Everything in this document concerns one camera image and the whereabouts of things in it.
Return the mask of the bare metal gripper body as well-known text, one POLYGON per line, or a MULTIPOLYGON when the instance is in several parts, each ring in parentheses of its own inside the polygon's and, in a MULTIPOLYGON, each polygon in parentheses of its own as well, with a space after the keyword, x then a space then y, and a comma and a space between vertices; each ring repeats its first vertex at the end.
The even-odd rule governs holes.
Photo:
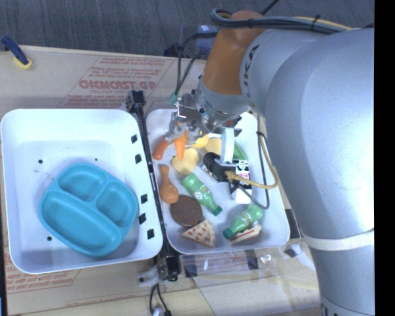
POLYGON ((221 95, 215 92, 184 93, 176 101, 176 120, 185 123, 195 136, 221 134, 234 128, 243 113, 242 95, 221 95))

